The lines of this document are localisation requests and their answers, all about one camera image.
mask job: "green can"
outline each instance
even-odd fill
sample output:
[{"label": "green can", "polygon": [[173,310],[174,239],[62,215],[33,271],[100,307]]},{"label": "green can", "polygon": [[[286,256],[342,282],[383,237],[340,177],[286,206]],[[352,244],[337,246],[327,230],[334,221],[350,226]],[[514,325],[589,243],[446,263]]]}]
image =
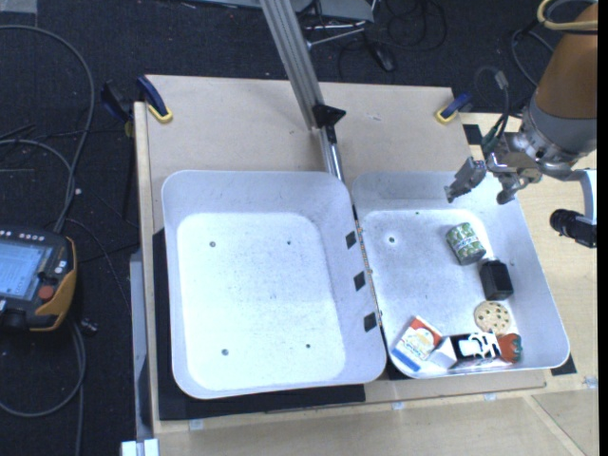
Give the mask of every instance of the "green can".
[{"label": "green can", "polygon": [[484,246],[468,222],[451,228],[446,234],[446,240],[461,265],[475,263],[485,255]]}]

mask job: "white plate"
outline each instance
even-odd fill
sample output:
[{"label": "white plate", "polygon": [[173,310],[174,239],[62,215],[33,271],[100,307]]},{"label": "white plate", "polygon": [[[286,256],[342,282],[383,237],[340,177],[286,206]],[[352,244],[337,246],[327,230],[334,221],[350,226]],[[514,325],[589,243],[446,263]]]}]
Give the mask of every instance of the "white plate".
[{"label": "white plate", "polygon": [[460,265],[446,241],[450,228],[468,221],[487,250],[484,258],[507,266],[514,294],[500,302],[512,314],[511,331],[522,337],[522,360],[448,371],[430,363],[414,371],[391,355],[392,363],[413,378],[562,365],[568,338],[518,200],[499,205],[501,186],[486,177],[450,204],[444,187],[453,179],[442,172],[370,173],[353,184],[387,344],[393,347],[416,315],[443,336],[479,330],[473,316],[485,300],[479,266]]},{"label": "white plate", "polygon": [[360,384],[383,371],[369,282],[355,283],[365,266],[342,182],[322,172],[180,171],[163,185],[162,208],[173,373],[184,392]]}]

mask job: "black cord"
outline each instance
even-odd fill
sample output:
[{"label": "black cord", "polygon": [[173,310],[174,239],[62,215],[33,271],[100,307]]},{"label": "black cord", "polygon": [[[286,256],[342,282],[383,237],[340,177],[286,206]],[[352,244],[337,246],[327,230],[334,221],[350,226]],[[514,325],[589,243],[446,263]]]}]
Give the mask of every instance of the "black cord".
[{"label": "black cord", "polygon": [[[75,135],[82,135],[86,132],[86,130],[68,130],[68,131],[59,131],[59,132],[51,132],[46,133],[44,135],[37,135],[32,139],[35,141],[43,141],[46,139],[64,139],[74,137]],[[124,133],[124,129],[120,128],[99,128],[95,130],[89,131],[89,136],[97,135],[102,133]]]},{"label": "black cord", "polygon": [[0,141],[10,137],[11,135],[17,135],[18,133],[21,133],[21,132],[27,132],[27,131],[33,130],[34,128],[36,128],[36,125],[33,125],[33,124],[27,124],[24,126],[20,126],[19,128],[14,128],[13,130],[11,130],[9,132],[7,132],[3,135],[0,135]]},{"label": "black cord", "polygon": [[126,309],[129,313],[129,316],[131,315],[131,305],[129,304],[129,301],[126,298],[126,293],[124,292],[123,289],[123,285],[121,284],[121,281],[118,278],[118,274],[116,273],[116,269],[114,268],[114,264],[112,263],[112,259],[109,257],[109,254],[107,253],[107,250],[105,249],[105,247],[103,246],[103,244],[101,243],[101,241],[97,238],[97,236],[83,223],[81,223],[80,221],[76,220],[76,219],[72,219],[72,218],[66,218],[66,221],[72,224],[75,224],[79,227],[81,227],[83,230],[85,230],[91,238],[93,238],[93,240],[95,241],[95,243],[97,243],[97,246],[99,247],[99,249],[102,251],[102,254],[104,255],[105,260],[107,261],[107,265],[110,268],[110,272],[112,273],[112,276],[114,277],[114,280],[116,281],[116,285],[118,286],[119,291],[121,291],[121,294],[123,295],[123,300],[124,300],[124,304],[126,305]]},{"label": "black cord", "polygon": [[90,88],[90,102],[89,102],[88,114],[86,117],[86,123],[85,123],[85,133],[83,133],[83,136],[81,137],[80,141],[78,142],[78,145],[76,147],[76,152],[74,153],[72,163],[69,167],[69,175],[68,175],[68,179],[67,179],[64,208],[62,209],[61,214],[59,215],[57,222],[55,223],[55,226],[53,227],[54,233],[60,233],[64,227],[64,222],[66,220],[67,213],[68,213],[69,208],[71,207],[72,201],[74,199],[74,191],[76,189],[74,175],[76,172],[76,167],[78,166],[78,162],[82,155],[83,148],[85,147],[86,139],[88,137],[88,132],[89,132],[91,124],[93,122],[93,112],[95,109],[95,85],[93,82],[93,76],[92,76],[92,73],[90,71],[88,64],[86,63],[85,59],[80,54],[80,52],[78,52],[78,50],[72,44],[70,44],[66,39],[64,39],[63,37],[60,37],[59,35],[57,35],[53,32],[50,32],[48,30],[43,30],[43,29],[37,28],[37,27],[17,26],[17,25],[0,26],[0,30],[24,30],[24,31],[28,31],[28,32],[34,32],[34,33],[46,35],[47,37],[54,39],[55,41],[60,43],[62,46],[66,47],[77,58],[77,60],[82,65],[83,69],[85,70],[85,74],[88,79],[88,84],[89,84],[89,88]]},{"label": "black cord", "polygon": [[511,57],[513,58],[515,65],[520,70],[520,72],[523,74],[525,79],[528,80],[533,87],[537,87],[539,85],[538,81],[535,80],[530,75],[530,73],[525,69],[525,67],[522,64],[522,61],[520,60],[520,58],[518,56],[518,53],[515,50],[515,47],[518,45],[518,43],[521,41],[521,39],[524,36],[530,36],[530,37],[534,38],[536,41],[540,42],[550,53],[553,53],[553,47],[546,40],[544,40],[542,37],[540,37],[540,35],[538,33],[534,32],[532,30],[524,31],[523,29],[520,29],[520,30],[516,30],[511,35],[511,42],[510,42]]},{"label": "black cord", "polygon": [[[48,152],[54,154],[57,158],[59,158],[61,160],[61,162],[67,168],[68,175],[67,175],[67,182],[66,182],[66,195],[65,195],[65,200],[64,200],[64,207],[53,227],[53,233],[61,233],[64,228],[67,213],[68,213],[68,211],[71,207],[71,204],[73,202],[73,199],[74,199],[74,193],[76,190],[76,185],[75,185],[76,168],[78,166],[80,157],[83,153],[83,149],[86,144],[86,139],[88,138],[88,134],[89,134],[92,122],[93,122],[93,113],[95,110],[95,85],[93,82],[93,76],[92,76],[92,73],[91,73],[91,70],[90,70],[88,64],[86,63],[85,59],[80,54],[80,52],[78,52],[78,50],[72,44],[70,44],[66,39],[64,39],[63,37],[61,37],[53,32],[50,32],[48,30],[44,30],[41,28],[37,28],[37,27],[21,26],[21,25],[0,26],[0,30],[23,30],[26,32],[33,32],[33,33],[45,35],[46,37],[50,37],[51,39],[55,40],[56,42],[58,42],[59,44],[61,44],[65,48],[67,48],[76,57],[76,59],[81,64],[83,70],[85,71],[86,78],[88,80],[88,85],[89,85],[89,90],[90,90],[90,99],[89,99],[88,112],[87,112],[86,121],[85,121],[85,132],[83,133],[81,139],[79,140],[79,142],[76,146],[76,151],[74,153],[71,163],[68,162],[66,160],[66,158],[62,154],[57,152],[55,149],[53,149],[52,147],[49,147],[48,145],[45,145],[41,142],[28,141],[28,140],[17,141],[18,143],[28,143],[28,144],[35,145],[35,146],[46,149]],[[9,142],[14,143],[14,141],[0,141],[0,144],[6,144]],[[85,352],[85,343],[83,341],[82,334],[80,333],[75,322],[73,320],[71,320],[71,318],[70,318],[70,322],[69,322],[69,327],[70,327],[70,332],[72,333],[74,347],[77,352],[80,377],[79,377],[78,384],[76,385],[74,390],[68,395],[68,397],[66,399],[64,399],[64,402],[58,404],[57,406],[55,406],[51,409],[40,411],[40,412],[35,412],[35,413],[26,413],[26,412],[21,412],[19,410],[14,410],[1,403],[0,403],[0,408],[15,416],[26,417],[26,418],[43,417],[46,415],[50,415],[51,413],[54,413],[59,409],[62,409],[76,395],[77,392],[80,393],[80,406],[79,406],[79,410],[78,410],[78,424],[77,424],[76,449],[75,449],[75,454],[78,456],[81,451],[82,431],[83,431],[83,423],[84,423],[83,382],[84,382],[85,373],[86,373],[86,352]]]},{"label": "black cord", "polygon": [[95,190],[88,185],[86,187],[86,189],[88,191],[90,191],[90,193],[97,198],[107,209],[109,209],[112,213],[114,213],[117,217],[119,217],[121,219],[121,221],[123,221],[125,224],[129,225],[131,228],[135,228],[136,230],[140,229],[140,225],[137,223],[134,223],[133,221],[129,221],[126,218],[123,218],[123,214],[116,209],[114,206],[112,206],[109,202],[107,202],[104,198],[102,198],[100,195],[98,195]]},{"label": "black cord", "polygon": [[[399,10],[393,4],[393,0],[385,0],[385,4],[391,18],[386,25],[386,30],[392,42],[384,44],[407,51],[427,52],[439,48],[447,38],[447,18],[444,9],[434,0],[409,0],[410,7]],[[439,18],[439,39],[430,46],[421,47],[429,39],[429,30],[432,28],[430,18]],[[418,33],[411,39],[404,28],[397,28],[399,24],[406,26],[413,21],[419,28]]]},{"label": "black cord", "polygon": [[99,260],[100,258],[105,258],[107,260],[107,258],[111,255],[117,254],[117,253],[122,252],[123,250],[127,250],[129,248],[135,248],[135,247],[139,247],[139,246],[140,246],[140,243],[138,241],[136,241],[133,243],[129,243],[128,245],[124,245],[122,247],[115,248],[113,250],[104,250],[104,252],[100,255],[90,256],[89,258],[84,258],[84,259],[79,259],[78,264],[83,265],[84,263]]},{"label": "black cord", "polygon": [[[492,73],[496,84],[499,86],[499,88],[503,92],[503,105],[502,106],[497,106],[495,103],[492,103],[492,101],[490,101],[485,96],[485,94],[482,92],[482,90],[480,88],[479,82],[480,82],[480,77],[485,72],[491,72]],[[498,69],[495,66],[480,66],[480,67],[478,67],[478,69],[475,71],[475,76],[473,78],[473,84],[475,85],[475,90],[477,91],[477,94],[488,105],[492,106],[493,108],[501,108],[503,116],[510,115],[510,106],[511,106],[511,104],[510,104],[510,97],[509,97],[509,92],[508,92],[508,83],[506,81],[506,77],[504,76],[504,73],[500,69]]]},{"label": "black cord", "polygon": [[347,42],[346,44],[342,45],[340,50],[338,51],[338,56],[337,56],[337,71],[338,71],[338,80],[341,82],[344,82],[344,72],[342,69],[342,62],[344,60],[344,56],[347,52],[354,52],[354,51],[358,51],[358,50],[362,50],[365,49],[366,44],[365,41],[363,39],[358,39],[356,37],[352,38],[349,42]]},{"label": "black cord", "polygon": [[84,381],[86,375],[86,350],[85,350],[85,341],[83,339],[83,335],[80,332],[78,326],[76,325],[76,321],[74,321],[71,316],[67,319],[67,325],[69,327],[69,332],[71,334],[72,344],[74,345],[74,351],[76,352],[76,361],[78,363],[78,381],[73,389],[69,392],[69,394],[58,404],[51,408],[46,408],[43,410],[38,410],[36,412],[25,412],[23,410],[12,408],[0,401],[0,409],[4,412],[15,416],[21,417],[23,419],[37,419],[40,417],[47,417],[55,412],[63,409],[67,404],[69,404],[76,395],[79,396],[79,408],[78,408],[78,423],[77,423],[77,434],[76,434],[76,447],[75,454],[76,456],[80,455],[81,445],[82,445],[82,428],[84,421]]}]

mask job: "cookie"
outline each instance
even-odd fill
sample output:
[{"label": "cookie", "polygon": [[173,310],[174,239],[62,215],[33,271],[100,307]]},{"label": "cookie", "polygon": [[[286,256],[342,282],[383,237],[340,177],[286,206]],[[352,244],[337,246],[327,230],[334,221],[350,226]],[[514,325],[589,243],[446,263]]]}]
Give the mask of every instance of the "cookie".
[{"label": "cookie", "polygon": [[475,308],[475,324],[486,333],[500,336],[511,327],[511,313],[500,302],[486,300]]}]

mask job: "blue clamp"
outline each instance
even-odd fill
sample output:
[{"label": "blue clamp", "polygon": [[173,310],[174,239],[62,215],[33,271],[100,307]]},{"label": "blue clamp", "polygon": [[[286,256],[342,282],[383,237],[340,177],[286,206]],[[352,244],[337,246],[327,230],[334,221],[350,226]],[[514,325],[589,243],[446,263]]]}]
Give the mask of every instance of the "blue clamp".
[{"label": "blue clamp", "polygon": [[456,113],[468,105],[472,98],[473,95],[471,93],[462,93],[448,106],[444,106],[437,111],[437,113],[435,113],[435,118],[440,124],[447,124],[448,122],[451,122],[456,116]]},{"label": "blue clamp", "polygon": [[154,117],[161,123],[166,124],[173,118],[173,113],[164,104],[161,95],[157,89],[150,83],[145,76],[140,76],[137,79],[137,87],[148,101],[148,109]]}]

